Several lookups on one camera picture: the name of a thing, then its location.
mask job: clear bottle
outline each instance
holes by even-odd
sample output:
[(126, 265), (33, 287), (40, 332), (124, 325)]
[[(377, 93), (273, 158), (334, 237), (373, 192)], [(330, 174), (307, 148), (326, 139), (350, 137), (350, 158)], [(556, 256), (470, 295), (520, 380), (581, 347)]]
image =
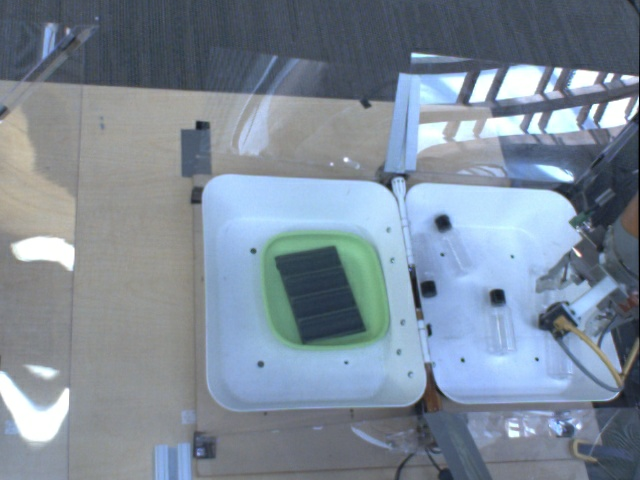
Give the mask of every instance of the clear bottle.
[(473, 270), (473, 260), (465, 246), (460, 232), (453, 227), (448, 215), (440, 215), (435, 219), (438, 229), (438, 241), (441, 251), (440, 256), (449, 257), (452, 265), (461, 275), (466, 275)]
[(503, 290), (496, 289), (489, 292), (489, 307), (486, 308), (486, 315), (489, 328), (489, 352), (497, 355), (514, 352), (516, 337), (513, 318)]

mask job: green tray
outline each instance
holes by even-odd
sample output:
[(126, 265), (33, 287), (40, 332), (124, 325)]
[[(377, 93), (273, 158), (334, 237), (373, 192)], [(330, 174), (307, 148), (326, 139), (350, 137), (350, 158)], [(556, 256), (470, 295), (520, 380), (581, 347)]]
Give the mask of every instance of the green tray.
[[(364, 321), (365, 331), (303, 344), (287, 293), (276, 268), (276, 256), (334, 246)], [(369, 242), (340, 231), (294, 231), (271, 238), (261, 256), (262, 296), (273, 334), (285, 345), (304, 350), (347, 349), (369, 345), (389, 327), (389, 302), (378, 255)]]

